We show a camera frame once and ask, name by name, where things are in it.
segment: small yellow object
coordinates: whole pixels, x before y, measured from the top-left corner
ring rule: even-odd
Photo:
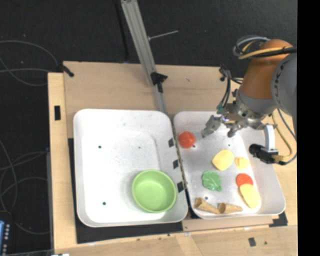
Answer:
[[[258,207],[261,204],[261,198],[255,186],[243,184],[239,189],[244,201],[251,209]]]
[[[223,149],[214,156],[212,164],[218,170],[224,171],[233,163],[234,159],[234,154],[230,150]]]
[[[249,166],[248,159],[244,157],[237,156],[234,161],[235,161],[236,167],[238,167],[239,170],[246,169]]]

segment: empty white tray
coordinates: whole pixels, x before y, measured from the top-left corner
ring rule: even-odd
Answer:
[[[186,111],[174,117],[176,137],[184,131],[193,133],[196,137],[194,147],[182,148],[178,143],[179,154],[182,160],[182,170],[193,211],[203,219],[225,217],[278,215],[285,209],[285,198],[272,164],[266,164],[249,153],[251,144],[265,145],[264,133],[250,127],[236,132],[229,138],[229,129],[221,125],[217,131],[202,138],[201,131],[205,128],[210,116],[219,116],[216,112]],[[217,170],[211,163],[213,157],[220,150],[230,150],[234,157],[245,157],[250,165],[245,170],[239,170],[233,163],[224,171]],[[204,171],[216,171],[221,179],[222,191],[212,191],[203,186],[202,174]],[[261,205],[251,209],[244,202],[236,184],[239,173],[247,173],[253,179],[261,197]],[[196,198],[204,198],[208,203],[218,207],[219,203],[229,203],[241,206],[243,211],[230,214],[214,214],[194,208]]]
[[[188,212],[170,119],[159,111],[83,109],[73,119],[76,204],[90,227],[179,222]],[[168,174],[176,184],[175,205],[149,213],[134,202],[135,176],[147,169]]]

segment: red tomato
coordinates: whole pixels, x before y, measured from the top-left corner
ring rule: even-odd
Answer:
[[[238,185],[238,187],[240,187],[243,184],[254,184],[254,181],[252,180],[252,178],[246,174],[246,173],[240,173],[238,174],[238,176],[235,178],[235,182]]]
[[[196,140],[195,135],[190,131],[184,131],[179,136],[180,145],[185,149],[192,147]]]

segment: black bracket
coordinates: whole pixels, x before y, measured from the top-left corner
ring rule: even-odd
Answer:
[[[159,74],[157,72],[152,72],[151,73],[151,79],[152,79],[152,83],[153,85],[157,85],[158,87],[158,92],[159,93],[163,93],[164,90],[162,88],[162,83],[167,79],[168,77],[164,74]]]

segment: green bowl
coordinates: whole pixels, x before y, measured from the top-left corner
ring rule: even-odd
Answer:
[[[136,204],[150,213],[162,213],[174,206],[177,189],[173,180],[155,169],[140,172],[133,180],[132,194]]]

